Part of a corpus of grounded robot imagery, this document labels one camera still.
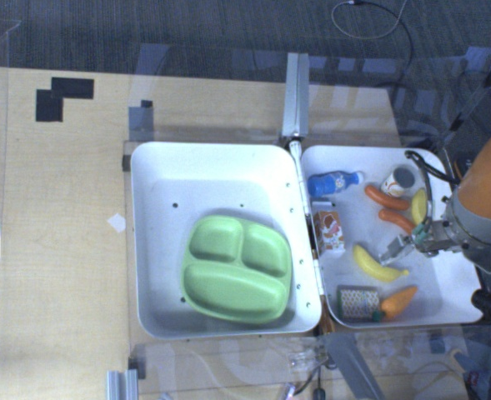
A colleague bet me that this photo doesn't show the green divided plate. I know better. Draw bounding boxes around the green divided plate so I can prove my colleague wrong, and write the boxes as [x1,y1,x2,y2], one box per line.
[181,215,293,325]

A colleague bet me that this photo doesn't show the large yellow banana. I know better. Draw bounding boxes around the large yellow banana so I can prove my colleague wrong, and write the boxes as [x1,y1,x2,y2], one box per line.
[352,243,410,284]

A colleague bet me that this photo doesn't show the white plastic tray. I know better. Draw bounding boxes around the white plastic tray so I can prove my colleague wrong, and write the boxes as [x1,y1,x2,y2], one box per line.
[300,144,486,330]
[129,141,323,341]

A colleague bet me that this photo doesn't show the pale wooden board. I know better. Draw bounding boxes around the pale wooden board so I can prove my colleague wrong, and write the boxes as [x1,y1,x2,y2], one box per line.
[0,65,403,400]

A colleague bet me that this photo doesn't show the orange carrot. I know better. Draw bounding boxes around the orange carrot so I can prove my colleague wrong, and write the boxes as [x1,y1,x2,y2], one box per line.
[372,285,418,323]

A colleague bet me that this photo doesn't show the white can with grey lid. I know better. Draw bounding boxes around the white can with grey lid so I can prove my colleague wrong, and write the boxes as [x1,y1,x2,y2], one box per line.
[380,166,417,198]

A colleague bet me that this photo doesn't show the red and white carton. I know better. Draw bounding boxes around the red and white carton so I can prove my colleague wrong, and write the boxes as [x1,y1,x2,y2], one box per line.
[313,209,347,258]

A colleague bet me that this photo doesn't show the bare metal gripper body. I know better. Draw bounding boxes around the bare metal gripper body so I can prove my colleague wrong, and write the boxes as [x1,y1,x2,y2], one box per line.
[411,219,463,258]

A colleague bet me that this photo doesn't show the blue plastic bottle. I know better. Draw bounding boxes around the blue plastic bottle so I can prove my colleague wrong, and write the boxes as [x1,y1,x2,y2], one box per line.
[307,170,365,198]

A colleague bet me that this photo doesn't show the small yellow banana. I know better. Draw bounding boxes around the small yellow banana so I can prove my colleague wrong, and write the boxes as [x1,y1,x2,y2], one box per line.
[410,187,429,226]

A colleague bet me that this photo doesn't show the orange sausage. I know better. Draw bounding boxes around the orange sausage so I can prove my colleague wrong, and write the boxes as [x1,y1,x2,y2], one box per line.
[378,208,417,235]
[363,184,411,213]

